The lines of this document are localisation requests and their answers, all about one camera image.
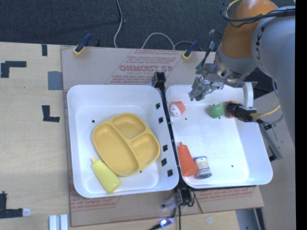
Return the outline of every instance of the black cable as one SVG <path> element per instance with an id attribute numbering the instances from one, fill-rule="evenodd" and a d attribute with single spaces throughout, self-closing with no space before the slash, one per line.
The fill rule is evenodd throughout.
<path id="1" fill-rule="evenodd" d="M 222 17 L 228 21 L 233 27 L 240 27 L 244 24 L 248 24 L 248 23 L 254 23 L 258 20 L 264 19 L 264 18 L 269 18 L 269 17 L 285 17 L 285 16 L 294 16 L 295 15 L 295 8 L 291 8 L 291 9 L 283 9 L 283 10 L 273 10 L 267 14 L 258 14 L 256 16 L 252 16 L 252 17 L 245 17 L 245 18 L 240 18 L 240 19 L 232 19 L 227 15 L 227 10 L 230 8 L 230 6 L 240 0 L 227 0 L 225 3 L 223 3 L 221 5 L 222 9 L 221 9 L 221 14 Z M 242 22 L 239 25 L 234 25 L 233 23 L 237 23 L 237 22 Z"/>
<path id="2" fill-rule="evenodd" d="M 181 210 L 180 210 L 180 205 L 178 206 L 179 208 L 179 230 L 181 230 Z"/>
<path id="3" fill-rule="evenodd" d="M 277 123 L 279 123 L 280 121 L 282 121 L 283 119 L 283 115 L 280 116 L 280 118 L 278 118 L 277 120 L 275 121 L 263 121 L 262 119 L 257 119 L 257 123 L 259 124 L 263 124 L 263 125 L 275 125 Z"/>
<path id="4" fill-rule="evenodd" d="M 203 60 L 201 61 L 201 66 L 204 66 L 207 57 L 209 56 L 210 52 L 215 52 L 217 49 L 214 48 L 214 37 L 217 37 L 219 39 L 222 39 L 223 35 L 221 33 L 219 33 L 218 31 L 212 29 L 209 32 L 209 42 L 208 42 L 208 46 L 207 46 L 207 50 L 206 50 L 206 54 L 205 57 L 203 58 Z"/>
<path id="5" fill-rule="evenodd" d="M 155 230 L 161 228 L 160 224 L 155 225 L 154 227 L 150 228 L 149 230 Z"/>
<path id="6" fill-rule="evenodd" d="M 178 42 L 178 43 L 174 44 L 175 49 L 176 49 L 176 47 L 177 47 L 178 45 L 180 45 L 180 44 L 189 44 L 189 45 L 192 45 L 193 42 L 190 42 L 190 41 L 181 41 L 181 42 Z M 199 51 L 204 51 L 201 47 L 198 47 L 198 50 L 199 50 Z"/>
<path id="7" fill-rule="evenodd" d="M 189 207 L 192 207 L 194 205 L 195 199 L 196 199 L 195 192 L 193 192 L 193 200 L 191 204 L 188 204 Z"/>
<path id="8" fill-rule="evenodd" d="M 176 212 L 177 212 L 177 207 L 176 207 L 176 208 L 174 208 L 172 218 L 174 218 L 174 217 L 176 216 Z"/>

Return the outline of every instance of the can label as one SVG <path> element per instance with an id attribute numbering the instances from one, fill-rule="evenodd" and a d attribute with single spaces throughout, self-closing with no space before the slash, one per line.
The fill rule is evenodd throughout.
<path id="1" fill-rule="evenodd" d="M 212 176 L 207 157 L 203 156 L 196 158 L 195 165 L 197 168 L 196 176 L 198 179 L 205 179 Z"/>

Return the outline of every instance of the white connector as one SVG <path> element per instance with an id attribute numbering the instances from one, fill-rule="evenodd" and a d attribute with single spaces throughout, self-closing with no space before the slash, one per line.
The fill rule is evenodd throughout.
<path id="1" fill-rule="evenodd" d="M 24 208 L 23 209 L 23 217 L 28 217 L 31 215 L 31 209 L 29 208 Z"/>

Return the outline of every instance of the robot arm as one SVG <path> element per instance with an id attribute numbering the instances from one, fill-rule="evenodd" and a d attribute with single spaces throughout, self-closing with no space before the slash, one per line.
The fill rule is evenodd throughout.
<path id="1" fill-rule="evenodd" d="M 237 1 L 229 18 L 228 9 Z M 295 6 L 278 8 L 270 0 L 229 0 L 222 15 L 229 23 L 215 61 L 204 64 L 190 99 L 204 99 L 224 84 L 242 87 L 245 77 L 258 67 L 277 82 L 281 109 L 295 142 Z"/>

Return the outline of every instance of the yellow divided plate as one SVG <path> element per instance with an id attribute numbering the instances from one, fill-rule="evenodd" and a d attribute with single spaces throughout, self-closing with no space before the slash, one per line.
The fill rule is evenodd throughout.
<path id="1" fill-rule="evenodd" d="M 100 123 L 92 134 L 100 158 L 118 176 L 133 175 L 160 155 L 160 144 L 135 114 L 123 113 Z"/>

